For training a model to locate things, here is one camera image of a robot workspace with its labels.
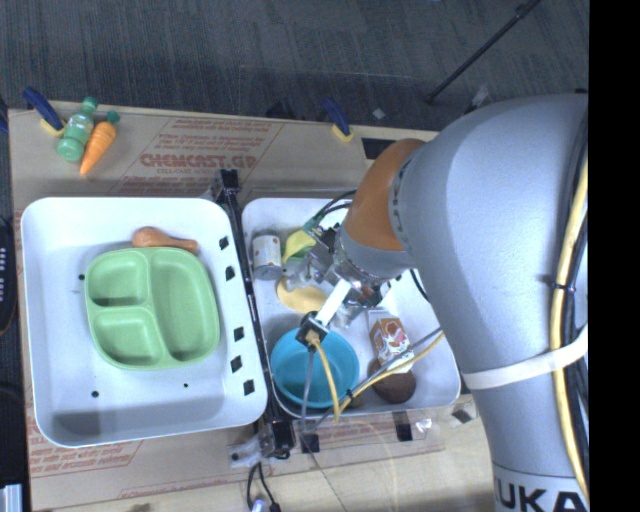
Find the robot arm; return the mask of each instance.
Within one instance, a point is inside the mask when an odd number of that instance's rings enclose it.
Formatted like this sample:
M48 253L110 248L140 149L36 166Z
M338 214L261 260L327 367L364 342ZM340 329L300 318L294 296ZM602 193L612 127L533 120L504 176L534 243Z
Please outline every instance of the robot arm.
M485 107L431 142L390 146L358 189L336 253L380 279L417 268L463 375L549 352L586 113L578 94ZM552 375L472 392L496 510L588 510Z

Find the toy carrot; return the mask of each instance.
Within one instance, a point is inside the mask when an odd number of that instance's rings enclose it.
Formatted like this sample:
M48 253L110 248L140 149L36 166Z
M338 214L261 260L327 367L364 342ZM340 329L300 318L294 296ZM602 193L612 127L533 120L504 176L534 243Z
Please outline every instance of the toy carrot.
M87 174L96 164L102 155L105 154L109 146L116 139L116 123L120 120L117 112L110 110L107 112L107 120L98 123L91 132L91 137L87 141L80 165L80 175Z

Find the green plate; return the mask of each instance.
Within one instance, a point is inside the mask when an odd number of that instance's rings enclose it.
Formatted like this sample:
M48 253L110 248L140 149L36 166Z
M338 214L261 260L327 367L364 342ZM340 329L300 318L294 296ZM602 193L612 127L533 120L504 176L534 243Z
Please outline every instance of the green plate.
M218 346L220 322L209 275L183 249L102 254L85 273L85 298L96 348L119 368L183 366Z

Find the green bottle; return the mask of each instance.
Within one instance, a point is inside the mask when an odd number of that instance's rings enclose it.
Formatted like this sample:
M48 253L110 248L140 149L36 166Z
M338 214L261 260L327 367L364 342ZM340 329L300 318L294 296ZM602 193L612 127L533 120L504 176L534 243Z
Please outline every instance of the green bottle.
M87 96L79 112L73 114L64 129L62 140L58 143L58 154L69 162L82 158L84 146L93 130L93 114L98 108L98 100Z

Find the white can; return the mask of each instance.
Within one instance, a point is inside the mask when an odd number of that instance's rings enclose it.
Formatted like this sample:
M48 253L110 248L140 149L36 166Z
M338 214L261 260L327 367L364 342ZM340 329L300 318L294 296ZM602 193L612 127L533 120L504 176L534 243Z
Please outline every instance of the white can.
M256 279L270 280L282 277L280 239L273 233L253 239L253 275Z

